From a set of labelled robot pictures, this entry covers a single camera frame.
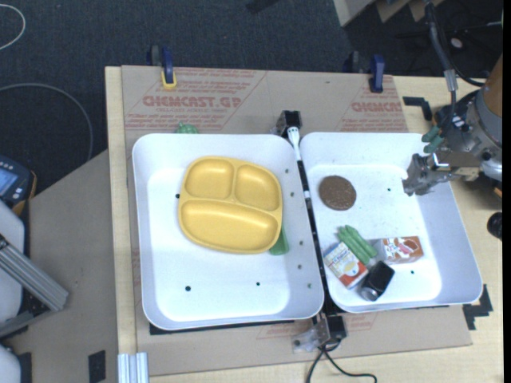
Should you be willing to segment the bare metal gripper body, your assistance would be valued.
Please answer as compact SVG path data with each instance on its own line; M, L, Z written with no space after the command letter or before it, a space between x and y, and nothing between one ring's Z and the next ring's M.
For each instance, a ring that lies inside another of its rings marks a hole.
M454 172L479 170L502 181L502 106L485 102L455 105L444 146Z

